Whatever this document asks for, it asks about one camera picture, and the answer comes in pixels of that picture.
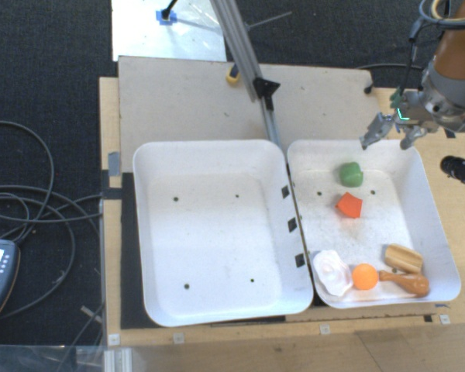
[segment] blue clamp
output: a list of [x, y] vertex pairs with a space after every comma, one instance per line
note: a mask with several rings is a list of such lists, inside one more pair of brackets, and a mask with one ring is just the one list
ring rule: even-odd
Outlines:
[[177, 14], [174, 11], [172, 10], [170, 11], [169, 19], [167, 20], [162, 18], [162, 11], [163, 9], [157, 10], [155, 12], [157, 21], [159, 22], [159, 24], [164, 25], [164, 26], [172, 26], [173, 23], [177, 22]]

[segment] green light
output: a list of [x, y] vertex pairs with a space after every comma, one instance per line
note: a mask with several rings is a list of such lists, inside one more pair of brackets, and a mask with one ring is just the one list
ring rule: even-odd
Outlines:
[[403, 116], [401, 115], [401, 110], [400, 110], [400, 108], [396, 108], [396, 112], [398, 112], [398, 117], [400, 118], [400, 120], [406, 121], [406, 120], [409, 120], [409, 119], [410, 119], [409, 117], [403, 117]]

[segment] white tray with objects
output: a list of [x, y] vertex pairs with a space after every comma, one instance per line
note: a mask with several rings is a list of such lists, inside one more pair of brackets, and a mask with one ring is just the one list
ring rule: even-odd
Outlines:
[[[300, 140], [288, 151], [294, 195], [310, 260], [322, 250], [335, 250], [353, 269], [368, 263], [391, 271], [384, 251], [391, 243], [418, 251], [430, 292], [417, 298], [394, 282], [373, 289], [351, 287], [343, 296], [327, 292], [316, 274], [320, 298], [335, 308], [410, 302], [449, 301], [460, 293], [460, 276], [432, 198], [419, 153], [401, 150], [397, 140], [381, 140], [363, 151], [358, 140]], [[340, 183], [343, 164], [357, 162], [363, 183]], [[349, 192], [363, 200], [361, 216], [345, 216], [335, 208]]]
[[144, 304], [157, 324], [287, 315], [312, 303], [286, 162], [273, 143], [147, 143], [133, 171]]

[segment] black carpet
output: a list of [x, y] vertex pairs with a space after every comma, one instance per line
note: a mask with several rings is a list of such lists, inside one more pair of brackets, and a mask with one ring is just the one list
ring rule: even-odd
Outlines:
[[[421, 0], [237, 1], [249, 24], [293, 12], [251, 30], [260, 62], [358, 67], [405, 62]], [[424, 31], [418, 65], [430, 59], [438, 35]], [[0, 120], [38, 133], [55, 162], [53, 189], [71, 199], [101, 191], [98, 78], [116, 75], [111, 37], [111, 0], [0, 0]], [[395, 69], [374, 72], [378, 86], [394, 87], [401, 76]], [[418, 82], [415, 73], [408, 85]], [[0, 184], [45, 188], [48, 180], [46, 154], [34, 138], [0, 126]], [[98, 211], [95, 200], [83, 206]], [[2, 203], [0, 211], [23, 214], [16, 202]], [[0, 235], [10, 227], [0, 220]], [[98, 237], [86, 222], [71, 227], [77, 247], [72, 271], [36, 307], [0, 320], [0, 343], [71, 343], [88, 320], [81, 306], [100, 305]], [[4, 315], [48, 291], [62, 277], [70, 252], [64, 224], [37, 226], [22, 245], [19, 277]], [[92, 324], [79, 343], [92, 344], [98, 332]]]

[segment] orange ball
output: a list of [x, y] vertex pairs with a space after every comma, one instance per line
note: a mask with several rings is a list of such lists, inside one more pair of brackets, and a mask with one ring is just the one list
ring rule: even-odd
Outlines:
[[379, 281], [377, 270], [368, 263], [362, 263], [356, 266], [353, 269], [351, 277], [353, 279], [353, 285], [362, 290], [372, 289]]

